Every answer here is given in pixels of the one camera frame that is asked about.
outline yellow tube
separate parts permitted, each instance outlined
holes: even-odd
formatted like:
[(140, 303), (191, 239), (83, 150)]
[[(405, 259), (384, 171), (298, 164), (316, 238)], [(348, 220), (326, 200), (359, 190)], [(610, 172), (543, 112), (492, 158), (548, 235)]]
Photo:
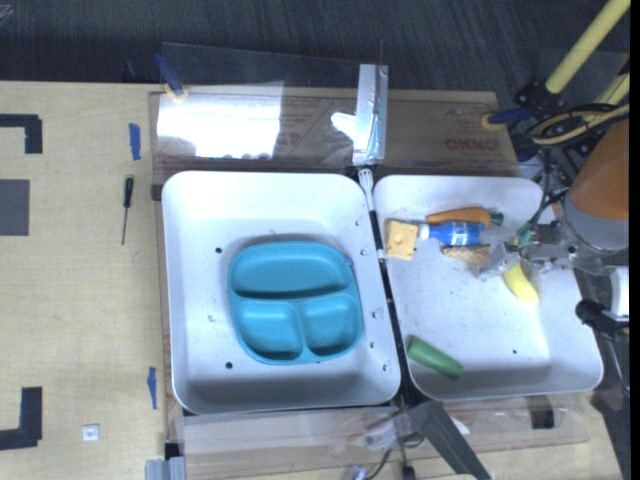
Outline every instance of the yellow tube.
[(605, 4), (560, 65), (547, 79), (545, 86), (550, 93), (560, 94), (562, 92), (630, 6), (631, 0), (609, 0)]
[(617, 76), (609, 88), (604, 91), (596, 100), (596, 103), (608, 103), (609, 105), (617, 105), (629, 94), (629, 86), (631, 81), (631, 73)]

